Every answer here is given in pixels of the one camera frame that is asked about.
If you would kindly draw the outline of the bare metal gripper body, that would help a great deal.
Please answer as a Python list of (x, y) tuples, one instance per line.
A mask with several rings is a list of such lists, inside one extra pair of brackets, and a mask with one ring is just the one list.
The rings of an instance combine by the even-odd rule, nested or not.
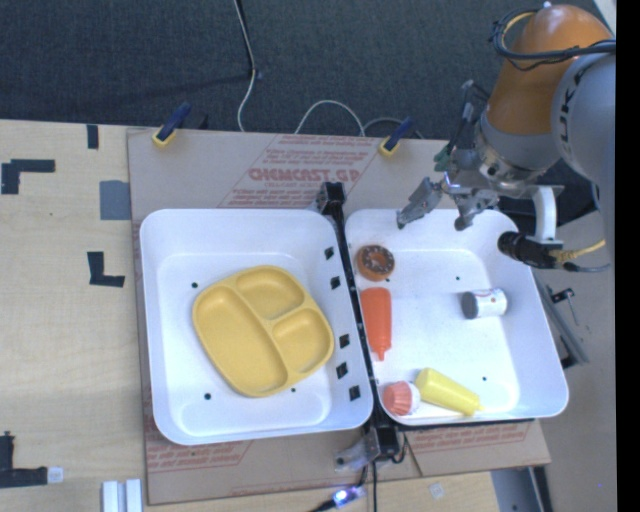
[(543, 173), (543, 168), (516, 165), (491, 148), (445, 147), (442, 173), (443, 192), (456, 200), (501, 196), (521, 199), (529, 194), (529, 188)]

